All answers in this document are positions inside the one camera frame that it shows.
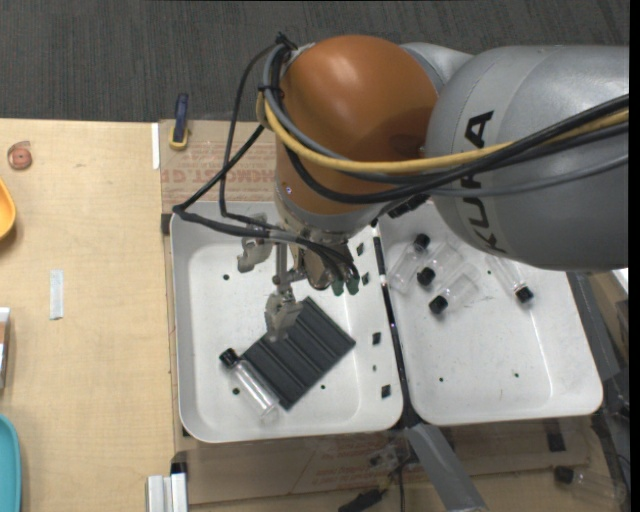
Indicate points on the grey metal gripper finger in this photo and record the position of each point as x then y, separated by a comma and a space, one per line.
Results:
281, 312
251, 256

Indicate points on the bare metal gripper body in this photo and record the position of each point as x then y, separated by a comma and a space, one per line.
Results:
320, 260

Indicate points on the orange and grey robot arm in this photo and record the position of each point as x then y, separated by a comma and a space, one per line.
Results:
360, 115

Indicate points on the black ribbed rectangular pad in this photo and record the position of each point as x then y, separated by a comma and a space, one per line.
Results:
310, 345

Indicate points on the white plastic tray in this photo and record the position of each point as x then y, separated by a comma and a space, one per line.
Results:
215, 320
480, 360

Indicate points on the clear bottle with black cap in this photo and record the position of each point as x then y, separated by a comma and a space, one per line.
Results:
510, 276
252, 385
457, 289
406, 265
587, 482
442, 262

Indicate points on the brown cardboard board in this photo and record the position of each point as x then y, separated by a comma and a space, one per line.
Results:
220, 165

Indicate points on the thin black and white rod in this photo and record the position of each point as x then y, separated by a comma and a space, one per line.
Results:
395, 335

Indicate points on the orange plate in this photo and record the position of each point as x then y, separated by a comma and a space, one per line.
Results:
5, 210

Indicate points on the brown tape roll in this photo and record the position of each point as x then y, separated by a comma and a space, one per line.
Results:
20, 156

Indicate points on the white and brown carton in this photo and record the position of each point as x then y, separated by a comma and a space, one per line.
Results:
3, 350

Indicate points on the blue plate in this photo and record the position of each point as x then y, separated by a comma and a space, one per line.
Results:
7, 465

